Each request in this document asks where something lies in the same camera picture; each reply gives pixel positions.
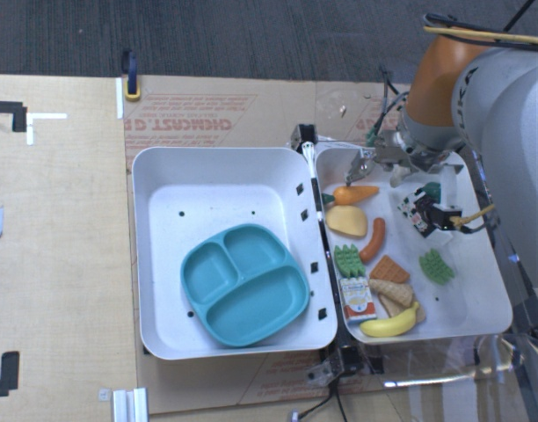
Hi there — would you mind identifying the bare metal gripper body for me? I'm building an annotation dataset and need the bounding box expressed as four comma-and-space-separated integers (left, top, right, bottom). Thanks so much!
373, 129, 451, 174

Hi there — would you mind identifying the orange carrot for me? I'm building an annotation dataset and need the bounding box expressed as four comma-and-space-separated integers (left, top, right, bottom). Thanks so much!
321, 184, 381, 207

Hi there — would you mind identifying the cow print carton, green cap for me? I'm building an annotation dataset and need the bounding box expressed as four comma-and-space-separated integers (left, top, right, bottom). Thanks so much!
396, 181, 447, 239

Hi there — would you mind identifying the orange sausage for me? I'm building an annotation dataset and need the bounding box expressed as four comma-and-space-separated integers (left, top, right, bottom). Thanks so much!
359, 216, 388, 265

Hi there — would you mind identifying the green ridged block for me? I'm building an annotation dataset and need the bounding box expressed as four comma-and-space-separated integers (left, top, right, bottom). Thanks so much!
418, 247, 456, 287
332, 243, 367, 280

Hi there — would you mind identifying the orange waffle biscuit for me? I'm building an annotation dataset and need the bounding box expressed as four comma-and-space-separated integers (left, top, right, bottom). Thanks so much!
368, 254, 411, 285

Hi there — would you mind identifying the beige ice cream cone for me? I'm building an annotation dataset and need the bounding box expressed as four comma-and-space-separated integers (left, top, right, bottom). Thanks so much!
367, 278, 415, 309
378, 294, 427, 325

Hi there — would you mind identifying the orange and white carton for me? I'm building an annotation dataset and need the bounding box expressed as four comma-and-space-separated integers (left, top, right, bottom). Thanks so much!
338, 275, 379, 325

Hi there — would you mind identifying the white plastic tray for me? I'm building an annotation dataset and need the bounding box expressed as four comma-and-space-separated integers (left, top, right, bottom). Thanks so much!
131, 146, 339, 361
314, 140, 514, 346

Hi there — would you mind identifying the yellow banana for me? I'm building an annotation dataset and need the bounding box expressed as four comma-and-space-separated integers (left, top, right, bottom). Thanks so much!
359, 300, 421, 338

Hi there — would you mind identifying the brown cardboard board, red print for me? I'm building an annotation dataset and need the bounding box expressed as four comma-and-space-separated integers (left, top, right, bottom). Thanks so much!
122, 75, 516, 415

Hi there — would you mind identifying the blue divided plate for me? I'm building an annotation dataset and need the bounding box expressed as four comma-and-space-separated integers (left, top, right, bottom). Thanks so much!
179, 222, 311, 349

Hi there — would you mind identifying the black block with thin wires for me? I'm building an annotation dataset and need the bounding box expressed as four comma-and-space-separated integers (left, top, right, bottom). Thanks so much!
289, 123, 319, 151
305, 344, 367, 387

